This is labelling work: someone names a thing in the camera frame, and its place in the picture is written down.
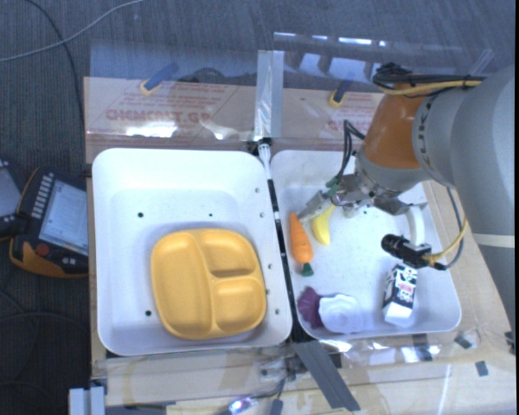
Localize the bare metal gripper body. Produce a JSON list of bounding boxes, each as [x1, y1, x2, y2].
[[328, 173, 428, 219]]

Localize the yellow banana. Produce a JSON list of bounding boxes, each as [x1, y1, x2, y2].
[[311, 203, 336, 246]]

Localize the orange carrot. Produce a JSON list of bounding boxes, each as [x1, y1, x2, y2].
[[289, 212, 316, 278]]

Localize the white plastic tray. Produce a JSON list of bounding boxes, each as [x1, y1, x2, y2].
[[91, 147, 293, 357], [269, 149, 462, 341]]

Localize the purple grapes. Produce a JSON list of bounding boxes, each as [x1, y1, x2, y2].
[[297, 286, 325, 330]]

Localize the black and white carton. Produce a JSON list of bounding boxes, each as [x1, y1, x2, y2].
[[381, 264, 419, 328]]

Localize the yellow divided plate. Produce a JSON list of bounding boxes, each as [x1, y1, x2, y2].
[[150, 227, 268, 341]]

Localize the brown cardboard board red print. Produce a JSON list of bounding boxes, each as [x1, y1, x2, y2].
[[82, 75, 516, 405]]

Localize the black cylinder on white bracket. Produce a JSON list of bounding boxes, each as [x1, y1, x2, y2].
[[381, 205, 433, 270]]

